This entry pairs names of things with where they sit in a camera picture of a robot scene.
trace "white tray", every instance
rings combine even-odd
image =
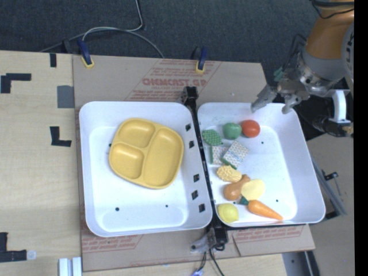
[[[238,170],[251,179],[262,179],[266,192],[260,201],[276,210],[284,218],[275,221],[251,214],[246,206],[233,202],[239,220],[230,227],[260,227],[316,223],[325,215],[325,205],[313,169],[311,157],[295,111],[282,114],[283,104],[271,103],[251,112],[250,103],[205,103],[198,109],[201,132],[215,129],[223,137],[222,126],[227,122],[241,123],[253,119],[260,124],[255,138],[241,135],[237,141],[249,149]],[[224,146],[232,141],[223,137]],[[216,174],[219,166],[209,163],[210,146],[204,143],[209,178],[216,206],[227,201],[223,188],[227,184]]]
[[[118,177],[109,144],[128,118],[144,118],[180,134],[184,154],[174,182],[149,189]],[[89,102],[79,113],[86,221],[98,236],[203,228],[212,219],[204,170],[190,111],[174,102]]]

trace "brown toy pear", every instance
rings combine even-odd
[[[238,182],[226,185],[224,188],[224,197],[230,201],[238,199],[241,195],[242,186],[250,180],[251,178],[247,174],[244,174]]]

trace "orange carrot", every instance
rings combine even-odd
[[[258,200],[249,201],[248,210],[253,214],[257,214],[258,216],[272,218],[280,221],[283,220],[280,214]]]

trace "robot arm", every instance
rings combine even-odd
[[[311,0],[319,17],[308,39],[297,35],[287,62],[275,72],[276,87],[266,85],[252,103],[256,111],[272,102],[279,94],[285,100],[283,113],[311,95],[331,97],[335,104],[334,117],[318,119],[315,128],[335,136],[351,134],[350,121],[346,120],[345,93],[334,86],[347,79],[350,91],[354,87],[354,0]],[[291,67],[291,57],[297,55]]]

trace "yellow potato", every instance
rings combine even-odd
[[[265,192],[265,183],[261,179],[252,179],[241,187],[241,194],[248,201],[257,200]]]
[[[226,223],[239,219],[239,212],[234,204],[221,204],[217,207],[217,211],[220,218]]]

